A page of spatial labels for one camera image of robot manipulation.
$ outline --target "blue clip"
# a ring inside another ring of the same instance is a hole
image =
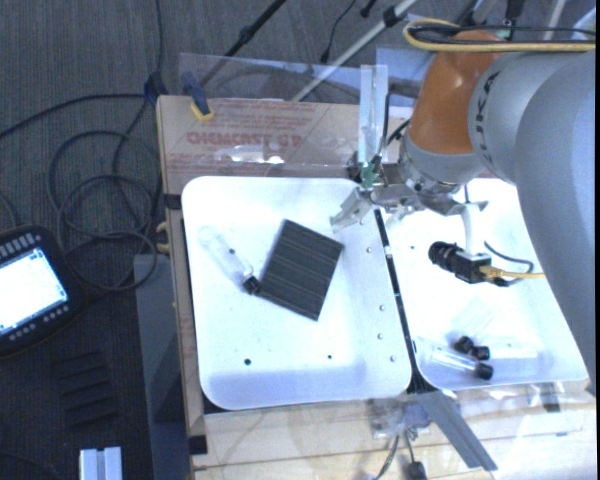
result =
[[[198,119],[198,121],[205,122],[213,118],[215,112],[207,103],[207,97],[204,95],[202,86],[198,83],[196,77],[193,76],[193,73],[191,73],[191,71],[185,71],[182,73],[182,75],[180,75],[180,79],[182,80],[184,89],[193,98],[191,110],[196,116],[196,119]]]

